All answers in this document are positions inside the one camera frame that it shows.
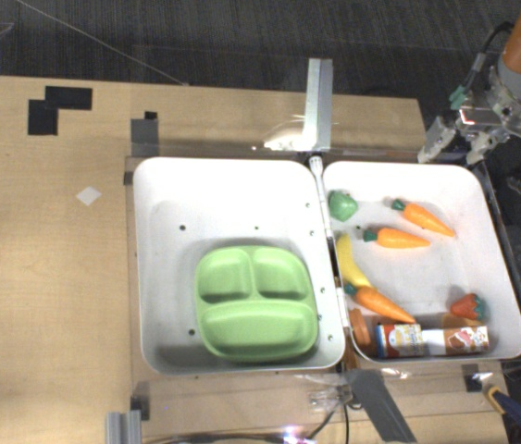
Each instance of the orange carrot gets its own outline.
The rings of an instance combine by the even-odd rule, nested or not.
[[[395,228],[382,228],[377,234],[366,230],[363,234],[365,241],[377,241],[378,245],[386,248],[415,248],[428,247],[430,241],[421,239],[416,235],[396,230]]]
[[[432,215],[427,209],[416,204],[404,204],[399,199],[396,199],[391,208],[397,211],[403,211],[404,218],[419,227],[432,230],[433,232],[441,233],[449,237],[455,237],[455,232],[447,227],[438,218]]]
[[[354,299],[370,311],[384,315],[395,321],[400,321],[404,324],[414,324],[416,322],[416,320],[398,304],[386,298],[374,288],[359,289],[354,295]]]

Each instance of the tool with yellow handle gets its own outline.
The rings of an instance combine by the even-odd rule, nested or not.
[[[348,234],[345,233],[336,240],[336,254],[344,282],[351,283],[355,288],[373,288],[373,285],[369,282],[365,273],[363,273],[361,268],[354,262],[353,245],[351,244],[351,237]]]

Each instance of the white diamond sticker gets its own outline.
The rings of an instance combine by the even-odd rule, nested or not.
[[[102,193],[99,190],[93,188],[92,186],[88,186],[79,194],[77,194],[77,199],[79,199],[85,205],[89,206],[92,205],[93,202],[101,195]]]

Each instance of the green plate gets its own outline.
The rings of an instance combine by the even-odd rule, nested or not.
[[[214,250],[196,268],[196,316],[213,354],[266,363],[309,351],[317,339],[314,290],[304,263],[275,247]]]

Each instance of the banana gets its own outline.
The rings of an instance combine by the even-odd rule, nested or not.
[[[336,254],[338,255],[343,281],[351,283],[355,288],[364,286],[373,288],[365,273],[361,271],[361,268],[353,260],[353,246],[351,245],[351,237],[348,234],[343,234],[336,241]]]

